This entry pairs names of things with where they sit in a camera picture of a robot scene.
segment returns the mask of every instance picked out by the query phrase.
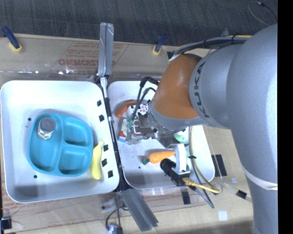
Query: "orange carrot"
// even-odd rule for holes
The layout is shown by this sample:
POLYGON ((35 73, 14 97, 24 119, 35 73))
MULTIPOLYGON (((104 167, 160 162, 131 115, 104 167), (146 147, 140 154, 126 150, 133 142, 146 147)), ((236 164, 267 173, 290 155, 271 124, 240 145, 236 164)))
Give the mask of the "orange carrot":
POLYGON ((164 151, 164 152, 158 152, 158 153, 151 153, 149 155, 150 162, 153 164, 161 162, 164 158, 169 158, 170 156, 173 156, 175 154, 174 151, 164 151))
POLYGON ((126 112, 126 110, 128 109, 128 107, 130 106, 134 106, 136 105, 137 101, 136 100, 130 100, 125 102, 123 105, 121 105, 121 107, 119 109, 117 109, 115 116, 117 118, 121 118, 124 114, 124 112, 126 112))

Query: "white sink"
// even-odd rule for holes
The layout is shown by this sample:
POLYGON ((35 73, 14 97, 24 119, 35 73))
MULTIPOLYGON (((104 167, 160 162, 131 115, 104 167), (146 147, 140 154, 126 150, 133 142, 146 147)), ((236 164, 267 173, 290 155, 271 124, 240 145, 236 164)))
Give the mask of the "white sink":
MULTIPOLYGON (((119 119, 115 116, 117 109, 129 100, 136 100, 139 91, 139 81, 116 81, 108 87, 108 95, 110 98, 110 107, 112 110, 112 117, 115 122, 115 132, 119 135, 123 118, 119 119)), ((156 88, 155 85, 147 83, 147 87, 156 88)), ((154 93, 150 91, 145 101, 152 99, 154 93)), ((204 177, 211 181, 215 176, 215 167, 211 158, 209 146, 202 126, 193 127, 193 154, 197 157, 196 163, 204 175, 204 177)), ((147 157, 150 153, 165 151, 166 149, 155 139, 141 140, 138 144, 128 145, 118 141, 121 162, 124 170, 124 176, 129 185, 135 189, 154 189, 161 187, 175 186, 174 183, 166 176, 160 167, 160 164, 148 163, 144 165, 141 158, 147 157)), ((191 170, 190 178, 197 181, 191 163, 188 159, 188 165, 191 170)))
POLYGON ((100 88, 87 81, 9 81, 0 90, 1 123, 6 190, 20 203, 30 203, 112 192, 119 183, 112 138, 100 88), (85 121, 94 146, 102 140, 100 180, 88 170, 76 177, 37 172, 27 159, 32 122, 44 113, 59 113, 85 121))

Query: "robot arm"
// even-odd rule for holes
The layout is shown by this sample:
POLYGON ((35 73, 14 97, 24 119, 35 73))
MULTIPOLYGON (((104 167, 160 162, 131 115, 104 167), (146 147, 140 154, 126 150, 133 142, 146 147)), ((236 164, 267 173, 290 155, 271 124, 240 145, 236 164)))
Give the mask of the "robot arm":
POLYGON ((276 104, 277 24, 204 58, 179 55, 149 105, 148 125, 165 147, 188 126, 231 129, 256 234, 278 233, 276 104))

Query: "blue plate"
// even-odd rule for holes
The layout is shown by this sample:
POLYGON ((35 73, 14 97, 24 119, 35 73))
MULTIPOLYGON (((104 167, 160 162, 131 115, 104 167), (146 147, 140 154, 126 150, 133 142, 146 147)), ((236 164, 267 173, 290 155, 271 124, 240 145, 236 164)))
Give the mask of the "blue plate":
POLYGON ((31 127, 28 140, 28 161, 37 171, 57 176, 79 176, 86 172, 92 161, 93 134, 84 121, 61 114, 38 116, 31 127), (42 118, 56 123, 50 139, 38 137, 42 118))

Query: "cable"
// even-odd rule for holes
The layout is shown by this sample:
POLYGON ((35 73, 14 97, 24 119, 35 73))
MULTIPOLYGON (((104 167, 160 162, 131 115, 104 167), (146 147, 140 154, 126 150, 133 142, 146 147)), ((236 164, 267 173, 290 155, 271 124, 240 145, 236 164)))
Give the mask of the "cable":
POLYGON ((211 184, 211 183, 210 183, 210 182, 209 182, 209 181, 203 176, 203 174, 201 173, 200 169, 198 168, 196 162, 193 161, 193 159, 194 159, 195 157, 193 156, 193 151, 192 151, 192 139, 193 139, 193 126, 190 126, 190 131, 189 131, 189 140, 190 140, 189 151, 190 151, 191 163, 192 163, 192 165, 193 165, 194 168, 195 168, 195 169, 194 169, 194 173, 196 174, 196 177, 197 177, 197 179, 198 179, 198 181, 199 181, 200 184, 202 184, 202 183, 201 183, 200 178, 199 178, 199 176, 197 175, 196 172, 199 173, 199 175, 201 176, 201 178, 205 181, 205 183, 207 183, 207 184, 211 187, 211 189, 212 189, 213 191, 216 191, 216 192, 213 192, 213 193, 218 194, 218 193, 220 193, 220 191, 219 191, 215 186, 213 186, 213 185, 212 185, 212 184, 211 184))
POLYGON ((196 48, 222 48, 222 47, 226 47, 226 46, 229 46, 232 44, 244 43, 248 39, 249 38, 239 37, 239 36, 236 36, 233 39, 228 38, 228 37, 216 37, 216 38, 211 38, 209 40, 186 44, 186 45, 183 45, 183 46, 179 47, 178 49, 174 50, 172 53, 172 57, 169 59, 169 61, 172 61, 178 55, 183 54, 184 52, 192 50, 192 49, 196 49, 196 48))
POLYGON ((144 92, 143 92, 143 95, 142 95, 142 97, 141 97, 139 103, 138 103, 139 106, 142 104, 143 99, 145 98, 145 96, 147 95, 147 93, 148 93, 150 90, 152 90, 153 92, 156 91, 154 88, 151 88, 151 87, 146 88, 146 89, 144 90, 144 92))
POLYGON ((147 82, 150 82, 150 83, 155 84, 155 85, 158 85, 158 84, 159 84, 159 82, 158 82, 157 80, 153 79, 153 78, 150 77, 150 76, 144 77, 144 78, 141 80, 141 82, 140 82, 140 88, 139 88, 139 92, 138 92, 138 96, 137 96, 136 108, 135 108, 134 112, 131 114, 131 116, 128 118, 129 120, 133 120, 133 119, 135 118, 135 115, 136 115, 136 113, 137 113, 137 111, 138 111, 138 108, 139 108, 139 106, 140 106, 140 95, 141 95, 141 91, 142 91, 143 87, 145 86, 145 84, 146 84, 147 82))
POLYGON ((121 227, 121 218, 119 217, 119 208, 117 208, 117 217, 118 217, 119 227, 121 227))
POLYGON ((267 23, 265 23, 264 21, 262 21, 261 19, 259 19, 259 18, 258 18, 256 15, 254 15, 254 13, 251 11, 250 4, 251 4, 252 2, 255 2, 255 3, 257 3, 258 5, 267 8, 267 9, 273 14, 273 16, 274 16, 276 22, 278 22, 278 18, 277 18, 277 16, 276 16, 275 13, 272 11, 272 9, 269 8, 267 5, 265 5, 264 3, 259 2, 259 1, 250 1, 249 4, 248 4, 249 12, 250 12, 250 14, 251 14, 255 19, 257 19, 257 20, 260 21, 261 23, 265 24, 266 26, 270 26, 269 24, 267 24, 267 23))
POLYGON ((211 200, 208 196, 205 197, 195 186, 189 186, 189 188, 191 190, 197 192, 206 201, 206 203, 208 203, 213 209, 215 208, 215 206, 213 205, 213 203, 211 202, 211 200))
POLYGON ((108 220, 109 218, 113 215, 114 212, 116 212, 117 210, 119 210, 119 208, 115 209, 114 211, 112 211, 112 213, 110 215, 107 216, 106 220, 105 220, 105 227, 106 229, 109 231, 109 225, 108 225, 108 220))
POLYGON ((205 189, 205 190, 207 190, 207 191, 209 191, 211 193, 216 193, 216 194, 220 193, 220 190, 214 190, 214 189, 212 189, 210 187, 198 184, 195 181, 193 181, 192 179, 190 179, 189 177, 184 177, 184 178, 182 178, 182 180, 184 181, 185 185, 196 186, 196 187, 205 189))

